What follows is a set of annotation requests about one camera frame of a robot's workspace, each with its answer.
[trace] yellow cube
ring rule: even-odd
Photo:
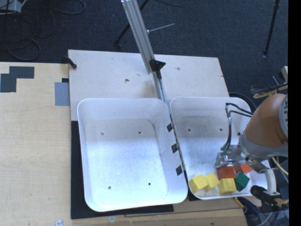
[[[193,177],[189,180],[190,189],[193,193],[203,189],[205,186],[208,185],[207,181],[205,180],[202,174],[198,174],[197,176]]]
[[[204,187],[204,190],[206,192],[208,192],[209,190],[211,190],[212,188],[214,188],[215,186],[220,184],[219,179],[217,178],[217,176],[215,175],[214,172],[208,174],[207,176],[205,176],[205,179],[208,183],[208,185],[206,187]]]
[[[220,195],[231,194],[236,191],[234,178],[222,178],[218,185]]]

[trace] orange block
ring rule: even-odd
[[[216,172],[219,180],[223,178],[236,178],[236,174],[233,166],[223,166],[217,169]]]
[[[248,173],[250,171],[252,171],[253,169],[250,168],[247,164],[244,165],[234,165],[234,170],[236,173],[242,172],[242,173]]]

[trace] toy block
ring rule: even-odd
[[[222,178],[218,185],[220,195],[231,194],[236,191],[234,178]]]
[[[240,192],[241,190],[243,190],[247,186],[249,181],[250,178],[248,178],[244,173],[240,171],[235,178],[235,185],[237,191]]]
[[[193,177],[189,180],[190,189],[193,193],[203,189],[205,186],[208,185],[207,181],[205,180],[202,174],[198,174],[197,176]]]
[[[215,186],[220,184],[219,179],[217,178],[217,176],[214,174],[214,172],[208,174],[207,176],[205,176],[205,179],[208,183],[208,185],[206,187],[204,187],[204,190],[206,192],[208,192],[209,190],[211,190],[212,188],[214,188]]]
[[[235,170],[232,166],[223,166],[216,170],[219,180],[223,178],[236,178]]]
[[[233,168],[234,168],[234,170],[235,170],[236,173],[239,173],[241,171],[242,173],[245,173],[245,174],[253,170],[247,164],[244,164],[244,165],[240,165],[240,164],[239,165],[234,165]]]

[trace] light wood surface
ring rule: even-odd
[[[55,82],[69,77],[69,65],[0,62],[0,73],[9,66],[34,66],[34,79],[17,79],[16,93],[0,93],[0,225],[247,225],[231,198],[186,200],[161,215],[72,220],[71,110],[55,105]]]

